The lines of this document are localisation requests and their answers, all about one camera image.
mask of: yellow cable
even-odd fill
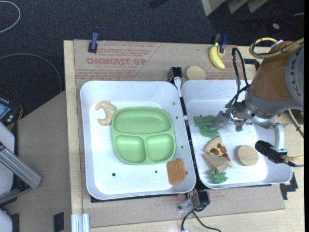
[[[286,45],[283,48],[281,48],[281,49],[279,49],[279,50],[277,50],[275,52],[271,52],[271,53],[255,53],[254,52],[254,48],[256,47],[257,44],[261,43],[262,41],[271,41],[271,42],[274,42],[274,43],[278,42],[276,39],[269,38],[269,37],[260,38],[260,39],[257,39],[256,41],[254,41],[250,45],[249,52],[255,58],[270,58],[270,57],[277,56],[277,55],[280,55],[282,53],[285,53],[290,48],[292,48],[292,47],[294,47],[294,46],[296,46],[298,44],[302,44],[304,42],[304,38],[301,38],[298,41],[295,41],[295,42],[293,42],[293,43],[291,43],[289,45]]]

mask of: green plate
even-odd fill
[[[112,141],[119,159],[145,165],[169,161],[176,151],[169,115],[155,107],[128,107],[112,117]]]

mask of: toy banana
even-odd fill
[[[209,57],[211,59],[211,62],[213,63],[213,65],[215,67],[217,67],[218,69],[220,70],[224,70],[225,69],[225,65],[224,63],[222,62],[222,60],[220,59],[220,57],[222,57],[224,55],[219,53],[219,48],[220,48],[220,45],[219,43],[215,43],[210,49],[209,49]]]

